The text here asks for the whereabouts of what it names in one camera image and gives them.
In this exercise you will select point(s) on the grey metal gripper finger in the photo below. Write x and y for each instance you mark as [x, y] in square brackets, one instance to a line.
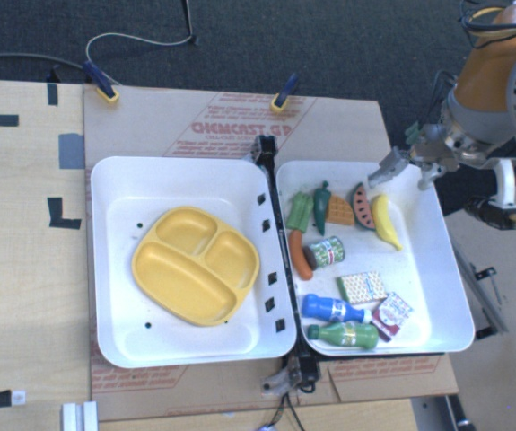
[430, 174]
[390, 166]

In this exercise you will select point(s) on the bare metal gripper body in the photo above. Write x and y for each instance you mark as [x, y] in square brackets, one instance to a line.
[437, 148]

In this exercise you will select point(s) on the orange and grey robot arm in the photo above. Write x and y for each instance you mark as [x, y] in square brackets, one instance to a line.
[486, 83]

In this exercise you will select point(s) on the watermelon slice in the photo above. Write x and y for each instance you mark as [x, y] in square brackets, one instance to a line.
[361, 209]

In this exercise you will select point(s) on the yellow banana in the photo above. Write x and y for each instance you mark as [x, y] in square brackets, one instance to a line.
[385, 222]

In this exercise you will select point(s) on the orange waffle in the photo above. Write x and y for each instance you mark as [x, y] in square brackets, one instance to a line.
[340, 211]

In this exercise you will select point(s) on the green pepper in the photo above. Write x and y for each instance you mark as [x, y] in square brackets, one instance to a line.
[320, 209]

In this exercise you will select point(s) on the green asparagus bundle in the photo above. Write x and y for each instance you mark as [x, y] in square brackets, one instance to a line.
[299, 213]

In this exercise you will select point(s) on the green can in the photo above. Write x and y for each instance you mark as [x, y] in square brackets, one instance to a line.
[327, 252]

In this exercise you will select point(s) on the white plastic tray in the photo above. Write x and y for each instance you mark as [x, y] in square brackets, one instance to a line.
[423, 285]
[186, 348]

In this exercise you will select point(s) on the yellow patterned carton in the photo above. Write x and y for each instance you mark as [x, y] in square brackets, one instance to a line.
[361, 287]

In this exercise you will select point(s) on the thin black rod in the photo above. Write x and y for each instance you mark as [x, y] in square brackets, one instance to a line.
[280, 231]

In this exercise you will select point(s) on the orange sausage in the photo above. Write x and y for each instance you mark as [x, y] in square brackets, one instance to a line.
[299, 256]

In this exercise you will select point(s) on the red and white carton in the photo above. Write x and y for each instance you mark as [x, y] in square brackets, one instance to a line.
[392, 314]

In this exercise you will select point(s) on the blue bottle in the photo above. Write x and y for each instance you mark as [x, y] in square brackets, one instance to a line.
[329, 308]

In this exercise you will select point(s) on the green bottle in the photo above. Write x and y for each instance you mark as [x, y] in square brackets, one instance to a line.
[352, 335]

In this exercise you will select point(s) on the yellow divided plate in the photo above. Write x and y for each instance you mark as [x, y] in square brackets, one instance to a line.
[186, 272]

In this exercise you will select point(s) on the brown cardboard board red print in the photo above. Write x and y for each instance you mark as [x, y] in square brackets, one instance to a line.
[150, 124]

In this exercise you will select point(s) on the black cylinder on white bracket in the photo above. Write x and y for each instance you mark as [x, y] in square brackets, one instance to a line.
[506, 182]

